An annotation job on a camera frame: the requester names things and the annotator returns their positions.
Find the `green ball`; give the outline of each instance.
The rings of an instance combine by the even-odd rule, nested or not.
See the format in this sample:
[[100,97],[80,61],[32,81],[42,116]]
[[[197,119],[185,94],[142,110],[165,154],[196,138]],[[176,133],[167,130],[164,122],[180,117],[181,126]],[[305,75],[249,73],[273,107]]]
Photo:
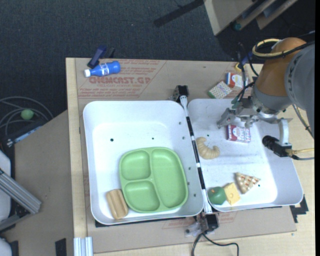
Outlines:
[[227,200],[225,189],[221,186],[209,189],[208,197],[213,205],[222,205]]
[[24,109],[21,111],[20,116],[22,117],[23,120],[30,120],[31,118],[34,117],[34,112],[31,109]]

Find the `black carpet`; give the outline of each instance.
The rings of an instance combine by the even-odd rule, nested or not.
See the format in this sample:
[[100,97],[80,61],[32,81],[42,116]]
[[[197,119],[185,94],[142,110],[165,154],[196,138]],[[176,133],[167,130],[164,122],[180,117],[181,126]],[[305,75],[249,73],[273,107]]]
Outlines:
[[[250,50],[315,30],[315,6],[299,0],[262,30],[254,20],[214,36],[203,0],[2,1],[0,99],[32,98],[57,116],[67,109],[67,57],[91,58],[106,45],[120,59],[238,61],[238,42]],[[11,110],[0,103],[0,119]]]

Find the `green plate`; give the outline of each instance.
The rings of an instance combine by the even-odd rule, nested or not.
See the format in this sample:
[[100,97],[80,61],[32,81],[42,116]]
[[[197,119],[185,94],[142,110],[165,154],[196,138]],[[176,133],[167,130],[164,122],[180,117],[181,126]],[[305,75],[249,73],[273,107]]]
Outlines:
[[166,147],[125,153],[119,162],[120,182],[128,206],[139,213],[157,213],[182,206],[188,198],[179,156]]

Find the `croissant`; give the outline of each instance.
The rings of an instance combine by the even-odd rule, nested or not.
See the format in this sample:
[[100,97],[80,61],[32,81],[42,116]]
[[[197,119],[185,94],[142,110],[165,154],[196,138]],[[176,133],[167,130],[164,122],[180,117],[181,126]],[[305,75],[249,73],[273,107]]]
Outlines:
[[207,141],[205,137],[199,137],[195,140],[200,157],[203,159],[217,158],[220,155],[220,149],[217,146],[207,147],[205,141]]

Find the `blue bottle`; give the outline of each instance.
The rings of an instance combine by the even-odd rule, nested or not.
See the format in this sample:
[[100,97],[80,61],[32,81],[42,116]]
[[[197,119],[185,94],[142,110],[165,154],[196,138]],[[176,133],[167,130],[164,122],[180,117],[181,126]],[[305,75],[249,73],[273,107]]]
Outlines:
[[121,70],[120,63],[115,60],[113,62],[97,65],[93,69],[85,69],[84,76],[86,78],[91,76],[104,77],[111,74],[117,74],[120,72],[120,70]]

